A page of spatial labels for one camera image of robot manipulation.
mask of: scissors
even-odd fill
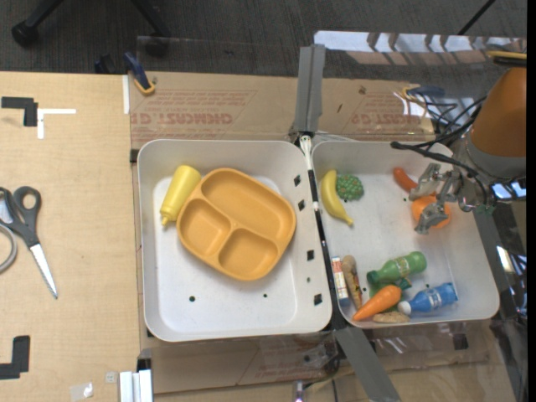
[[[24,198],[29,195],[35,202],[32,207],[24,205]],[[37,189],[22,186],[11,193],[5,188],[0,188],[0,200],[4,200],[9,216],[0,214],[0,224],[9,228],[15,234],[20,235],[26,246],[32,252],[41,276],[54,298],[58,298],[58,291],[50,272],[49,264],[44,256],[43,247],[36,233],[37,214],[41,207],[41,194]]]

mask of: scissors handle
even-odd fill
[[[24,205],[24,198],[27,195],[34,197],[32,207],[26,207]],[[39,238],[36,234],[36,223],[37,213],[41,208],[41,194],[39,191],[29,186],[22,186],[14,193],[9,192],[5,188],[0,188],[0,198],[2,196],[6,201],[8,212],[13,221],[5,222],[0,219],[0,223],[23,237],[28,247],[38,244]]]

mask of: green broccoli toy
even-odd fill
[[[341,174],[337,176],[337,195],[344,201],[360,199],[364,190],[361,180],[351,174]]]

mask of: white tray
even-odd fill
[[[447,156],[451,151],[440,144],[434,152]],[[321,142],[313,148],[313,166],[320,187],[323,175],[331,168],[338,173],[358,176],[364,196],[344,203],[353,227],[322,211],[322,222],[331,256],[352,255],[358,268],[359,282],[365,288],[363,301],[369,298],[368,271],[376,270],[388,260],[420,250],[427,259],[424,272],[411,276],[413,286],[404,291],[410,299],[425,285],[438,286],[451,281],[459,297],[458,303],[429,314],[415,314],[410,322],[379,324],[370,321],[353,322],[353,304],[341,307],[345,318],[354,326],[375,328],[411,326],[419,323],[470,321],[493,316],[499,308],[499,296],[487,262],[475,219],[451,207],[451,222],[440,229],[430,229],[428,235],[414,231],[408,194],[393,178],[393,168],[402,167],[416,180],[431,161],[415,152],[394,150],[387,142]],[[441,164],[441,171],[451,168]]]
[[[257,281],[225,276],[181,245],[173,223],[162,228],[159,209],[181,164],[196,168],[202,176],[232,167],[289,200],[296,212],[296,232],[267,276]],[[300,179],[297,186],[296,177]],[[144,312],[155,337],[184,342],[307,333],[329,323],[332,304],[307,166],[296,146],[267,141],[155,140],[139,152],[138,178]]]

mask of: carrot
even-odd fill
[[[403,168],[393,168],[393,176],[395,182],[406,192],[409,192],[411,189],[417,187],[417,182],[414,182],[410,176],[407,175]]]
[[[388,308],[396,305],[402,297],[402,289],[395,285],[387,285],[382,287],[376,294],[366,301],[361,308],[358,309],[352,319],[355,321],[363,320],[371,317],[379,312],[384,312]]]

